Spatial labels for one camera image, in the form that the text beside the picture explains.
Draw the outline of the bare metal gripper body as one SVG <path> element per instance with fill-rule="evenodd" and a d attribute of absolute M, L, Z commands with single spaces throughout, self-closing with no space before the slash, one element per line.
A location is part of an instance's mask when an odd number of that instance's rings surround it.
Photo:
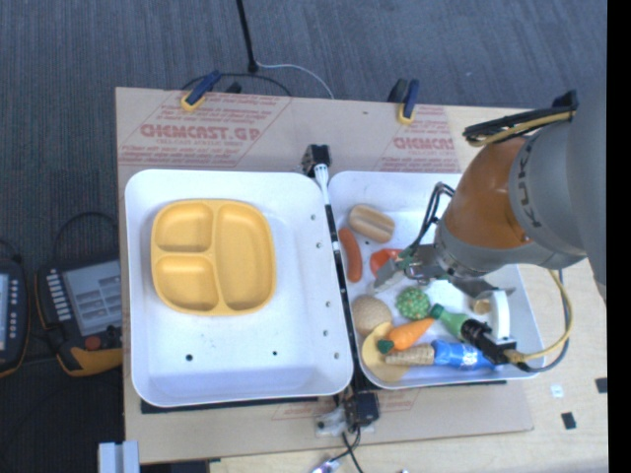
<path fill-rule="evenodd" d="M 415 244 L 403 250 L 404 275 L 422 285 L 451 279 L 455 263 L 450 252 L 436 243 Z"/>

